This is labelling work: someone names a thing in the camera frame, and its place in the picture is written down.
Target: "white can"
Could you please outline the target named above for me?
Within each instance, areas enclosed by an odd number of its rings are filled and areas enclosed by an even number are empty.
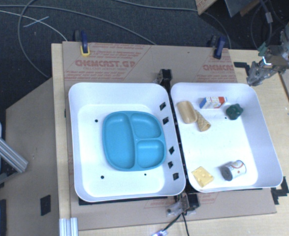
[[[234,178],[246,173],[246,166],[241,160],[237,160],[223,166],[221,168],[221,173],[226,181],[232,181]]]

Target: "blue divided plate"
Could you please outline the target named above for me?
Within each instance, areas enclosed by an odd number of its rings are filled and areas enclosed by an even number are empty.
[[[163,129],[152,114],[119,111],[103,123],[102,141],[108,163],[121,171],[150,170],[166,158]]]

